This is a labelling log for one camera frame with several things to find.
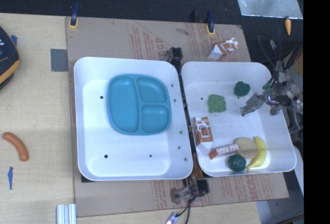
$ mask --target toy carrot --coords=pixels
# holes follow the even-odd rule
[[[290,35],[291,34],[291,20],[289,19],[289,16],[285,17],[284,25],[285,25],[285,29],[286,29],[288,35]]]

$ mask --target blue mark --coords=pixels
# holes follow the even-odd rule
[[[9,167],[9,172],[8,172],[8,180],[9,180],[9,189],[12,189],[12,177],[13,177],[13,171],[14,168],[11,166]]]
[[[17,36],[11,35],[11,39],[14,42],[15,46],[17,46]]]

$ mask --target table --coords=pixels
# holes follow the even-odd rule
[[[22,63],[0,91],[1,135],[25,143],[29,160],[1,139],[0,223],[56,223],[56,205],[75,202],[67,72],[51,71],[51,49],[66,49],[65,17],[0,13],[18,37]],[[13,185],[8,171],[13,167]],[[163,223],[173,210],[77,218],[77,223]],[[183,215],[177,224],[185,222]],[[192,208],[189,224],[260,223],[255,202]]]

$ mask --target white plastic container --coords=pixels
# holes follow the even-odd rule
[[[112,77],[148,75],[167,88],[172,119],[154,135],[126,135],[109,121],[106,94]],[[183,179],[193,162],[175,67],[164,61],[85,57],[74,66],[78,167],[92,181]]]
[[[249,171],[232,171],[228,156],[210,159],[197,150],[201,169],[212,177],[241,174],[263,174],[291,171],[296,164],[292,140],[282,111],[270,114],[270,106],[263,104],[260,109],[241,115],[240,107],[254,94],[262,94],[262,86],[270,79],[269,70],[259,63],[236,62],[188,62],[181,71],[190,118],[207,116],[213,135],[212,148],[235,143],[239,137],[261,137],[267,146],[265,162]],[[247,96],[238,97],[234,87],[238,81],[251,87]],[[226,111],[208,112],[208,96],[224,96]]]

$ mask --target yellow banana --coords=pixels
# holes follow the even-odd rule
[[[254,142],[257,145],[258,152],[257,155],[252,158],[251,162],[246,167],[247,170],[250,170],[252,167],[258,167],[262,165],[266,159],[267,148],[263,139],[260,138],[259,136],[256,136]]]

